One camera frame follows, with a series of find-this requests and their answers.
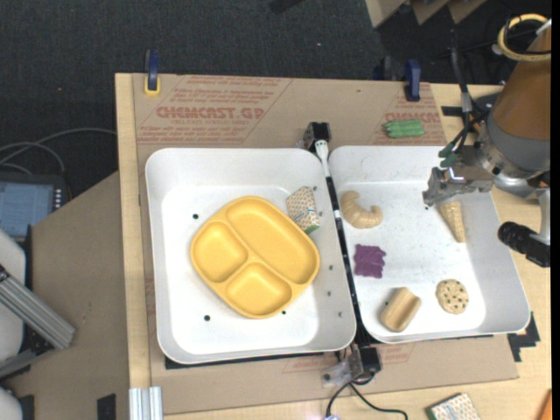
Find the wooden table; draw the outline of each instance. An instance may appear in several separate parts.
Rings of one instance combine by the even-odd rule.
[[[321,80],[313,84],[320,90]],[[459,106],[459,89],[454,85],[433,84],[432,93],[438,107]],[[126,310],[129,349],[129,385],[146,389],[151,384],[148,329],[144,292],[144,258],[142,253],[137,144],[134,122],[134,94],[130,74],[115,77],[117,128],[119,137],[119,170],[122,203],[122,244],[126,288]],[[499,87],[472,86],[474,97],[489,95]],[[440,113],[445,134],[454,137],[459,128],[457,117]],[[501,221],[515,221],[539,230],[540,210],[536,203],[518,199],[510,194],[493,190],[495,205]],[[400,393],[372,395],[371,401],[382,407],[405,410],[409,418],[426,418],[425,408],[460,392],[473,399],[481,418],[485,420],[537,419],[551,391],[551,323],[550,323],[550,269],[541,269],[514,253],[514,261],[521,275],[531,311],[539,329],[541,341],[534,348],[524,348],[519,363],[520,378],[466,386],[427,388]],[[172,420],[231,419],[322,419],[328,400],[291,402],[278,405],[243,409],[197,412],[167,416]],[[371,409],[355,396],[344,396],[335,403],[335,412],[342,418],[356,420],[372,418]],[[398,418],[396,415],[378,415],[379,418]]]

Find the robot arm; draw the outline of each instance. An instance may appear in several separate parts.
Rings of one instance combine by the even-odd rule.
[[[507,43],[508,30],[525,20],[543,26],[527,52],[513,52]],[[498,236],[543,267],[550,266],[550,179],[543,185],[542,177],[550,175],[551,30],[550,21],[533,14],[506,23],[498,45],[520,62],[491,110],[474,120],[479,123],[474,146],[464,145],[470,127],[466,122],[440,152],[441,168],[431,170],[428,190],[423,192],[427,207],[461,193],[488,192],[493,186],[522,198],[537,197],[541,231],[506,222]]]

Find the black cable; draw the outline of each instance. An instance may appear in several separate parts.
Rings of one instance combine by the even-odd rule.
[[[333,408],[333,404],[334,401],[336,400],[336,398],[340,395],[340,392],[342,392],[344,389],[346,388],[350,388],[351,390],[354,391],[354,393],[367,405],[369,406],[372,410],[377,410],[379,412],[385,412],[388,414],[401,414],[402,416],[404,416],[404,420],[408,420],[409,416],[407,415],[406,412],[404,412],[403,410],[399,410],[399,409],[385,409],[385,408],[379,408],[378,406],[375,406],[374,404],[372,404],[371,402],[369,402],[366,397],[364,395],[361,394],[361,392],[355,387],[355,385],[365,385],[368,384],[371,380],[373,380],[374,376],[372,375],[370,378],[368,378],[365,381],[350,381],[347,382],[346,384],[344,384],[343,386],[341,386],[335,393],[334,395],[331,397],[331,400],[329,400],[328,405],[326,406],[326,412],[325,412],[325,418],[328,418],[331,416],[332,414],[332,408]]]
[[[455,80],[458,83],[461,92],[464,94],[468,93],[468,87],[466,85],[465,76],[463,74],[463,69],[460,63],[459,56],[459,42],[456,31],[451,31],[451,68],[453,74],[455,75]]]
[[[1,158],[0,159],[0,165],[7,164],[7,162],[11,158],[18,155],[21,151],[28,151],[30,148],[39,148],[43,151],[48,152],[49,154],[51,154],[56,159],[56,161],[59,163],[59,166],[60,166],[60,174],[64,174],[66,172],[66,167],[64,165],[64,162],[62,161],[62,158],[60,158],[60,156],[54,150],[49,148],[48,146],[44,146],[41,143],[34,143],[34,142],[18,142],[18,143],[7,144],[5,146],[0,147],[0,152],[6,151],[6,150],[9,150],[9,149],[13,149],[13,148],[20,148],[20,149],[17,150],[16,152],[11,153],[7,157]]]
[[[527,36],[529,34],[534,35],[535,30],[528,30],[528,31],[522,31],[522,32],[517,32],[517,33],[514,33],[514,34],[510,34],[509,35],[509,40],[522,38],[523,36]],[[481,49],[485,46],[492,46],[495,43],[496,43],[496,39],[493,38],[492,40],[486,40],[484,42],[480,42],[480,43],[475,44],[475,45],[470,45],[470,46],[467,46],[465,48],[461,48],[460,50],[458,50],[458,53],[465,54],[465,53],[473,52],[473,51],[479,50],[479,49]],[[449,56],[451,56],[451,52],[449,52],[449,51],[448,52],[442,52],[436,57],[436,59],[442,60],[442,59],[448,58]]]
[[[379,412],[386,412],[388,414],[401,414],[402,416],[404,416],[404,420],[408,420],[409,416],[407,415],[406,412],[404,412],[403,410],[400,409],[384,409],[384,408],[379,408],[375,405],[373,405],[371,402],[369,402],[366,397],[364,395],[362,395],[360,393],[360,391],[352,384],[350,383],[350,389],[353,390],[356,395],[367,405],[369,406],[372,410],[377,410]]]
[[[455,152],[455,153],[457,154],[458,152],[461,151],[461,149],[462,149],[463,146],[465,145],[466,136],[467,136],[469,130],[470,130],[476,123],[479,123],[479,122],[482,121],[484,118],[486,118],[487,115],[488,115],[489,113],[490,113],[490,111],[489,111],[489,110],[486,110],[486,111],[484,111],[483,113],[476,115],[472,120],[468,120],[468,119],[467,119],[466,122],[464,121],[465,127],[463,128],[463,130],[461,130],[461,131],[457,134],[457,136],[456,136],[456,137],[452,140],[452,142],[451,142],[452,144],[456,144],[457,142],[459,142],[457,148],[456,148],[453,152]]]
[[[24,168],[23,166],[19,166],[18,164],[0,164],[0,166],[5,166],[8,168],[13,168],[14,170],[17,170],[19,172],[22,172],[23,174],[27,174],[28,176],[32,176],[33,173],[31,171],[29,171],[27,168]]]
[[[510,28],[509,28],[509,24],[511,24],[511,21],[517,17],[511,17],[506,21],[506,24],[504,25],[504,45],[511,50],[514,53],[520,54],[522,56],[533,56],[533,55],[544,55],[544,54],[551,54],[552,50],[547,50],[544,52],[531,52],[528,51],[527,49],[517,49],[511,46],[509,40],[511,39],[511,34],[510,34]],[[543,26],[543,24],[540,24],[534,20],[522,20],[518,25],[520,24],[537,24],[538,26],[536,27],[536,29],[540,28],[541,26]]]
[[[51,134],[50,136],[46,136],[43,137],[39,140],[37,140],[36,142],[20,142],[20,143],[12,143],[12,144],[8,144],[6,146],[2,146],[0,147],[0,151],[3,151],[5,149],[8,148],[12,148],[14,146],[18,146],[18,145],[23,145],[23,144],[28,144],[27,146],[25,146],[24,148],[21,148],[15,152],[12,152],[9,156],[4,157],[2,159],[2,161],[0,163],[5,164],[6,162],[8,162],[9,160],[13,159],[16,156],[19,156],[20,154],[23,154],[24,152],[28,151],[32,146],[36,146],[39,148],[42,148],[44,150],[50,150],[50,148],[47,148],[46,146],[43,145],[44,142],[48,142],[49,140],[53,140],[54,138],[58,138],[58,137],[63,137],[63,136],[67,136],[69,134],[77,134],[80,132],[100,132],[102,134],[110,134],[113,136],[116,136],[116,132],[113,130],[109,130],[109,129],[102,129],[102,128],[75,128],[75,129],[66,129],[66,130],[62,130],[61,132],[56,132],[54,134]]]

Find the cookie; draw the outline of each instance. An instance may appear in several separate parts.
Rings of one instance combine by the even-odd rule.
[[[437,301],[441,307],[451,314],[465,312],[469,305],[469,295],[465,286],[458,280],[442,280],[436,288]]]

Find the white tray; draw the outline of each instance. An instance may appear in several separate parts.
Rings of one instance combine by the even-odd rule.
[[[360,314],[367,331],[382,342],[434,340],[511,333],[529,322],[529,306],[509,249],[497,237],[500,221],[489,193],[458,196],[462,201],[466,243],[457,243],[438,210],[426,210],[422,191],[431,168],[438,166],[435,147],[345,146],[329,158],[338,198],[355,190],[363,207],[379,206],[378,227],[357,229],[343,221],[354,271],[356,244],[378,246],[387,255],[381,279],[354,275]],[[445,312],[436,299],[444,279],[462,282],[469,293],[467,310]],[[403,332],[380,321],[386,303],[400,287],[422,299]]]
[[[356,321],[321,163],[297,149],[163,149],[146,164],[154,259],[157,337],[183,364],[340,350]],[[287,212],[286,198],[315,187],[321,227],[317,277],[285,314],[245,318],[194,270],[188,249],[198,229],[228,202],[260,196]]]

